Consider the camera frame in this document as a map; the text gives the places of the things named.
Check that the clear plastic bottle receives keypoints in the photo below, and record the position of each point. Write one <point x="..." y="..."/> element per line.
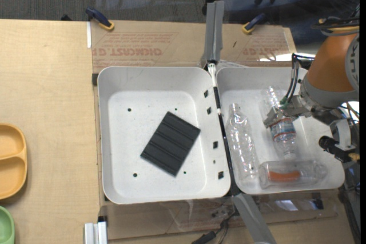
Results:
<point x="241" y="143"/>

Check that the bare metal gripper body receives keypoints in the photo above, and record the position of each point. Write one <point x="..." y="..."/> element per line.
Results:
<point x="297" y="105"/>

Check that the black ribbed rectangular pad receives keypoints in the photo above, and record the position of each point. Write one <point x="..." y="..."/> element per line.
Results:
<point x="170" y="143"/>

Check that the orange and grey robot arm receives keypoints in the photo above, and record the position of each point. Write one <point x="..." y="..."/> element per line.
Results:
<point x="328" y="68"/>

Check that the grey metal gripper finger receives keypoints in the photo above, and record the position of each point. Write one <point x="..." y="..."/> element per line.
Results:
<point x="268" y="121"/>
<point x="275" y="112"/>

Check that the clear bottle with orange label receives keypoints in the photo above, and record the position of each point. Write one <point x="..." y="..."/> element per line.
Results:
<point x="288" y="175"/>

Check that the clear bottle with white label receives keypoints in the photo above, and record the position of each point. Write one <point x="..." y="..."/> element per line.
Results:
<point x="283" y="134"/>

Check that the thin black and white rod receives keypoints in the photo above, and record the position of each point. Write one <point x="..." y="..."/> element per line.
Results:
<point x="218" y="105"/>

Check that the black cylinder on white bracket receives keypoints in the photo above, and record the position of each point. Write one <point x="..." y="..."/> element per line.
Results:
<point x="338" y="140"/>

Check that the white plastic tray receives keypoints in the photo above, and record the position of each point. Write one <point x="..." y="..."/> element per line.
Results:
<point x="311" y="145"/>
<point x="154" y="85"/>

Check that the orange divided plate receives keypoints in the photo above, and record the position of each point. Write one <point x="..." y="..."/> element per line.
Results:
<point x="12" y="163"/>

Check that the green divided plate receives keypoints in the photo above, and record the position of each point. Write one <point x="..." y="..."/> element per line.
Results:
<point x="5" y="225"/>

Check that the brown cardboard board red print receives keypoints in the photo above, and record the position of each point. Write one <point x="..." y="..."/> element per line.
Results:
<point x="160" y="45"/>

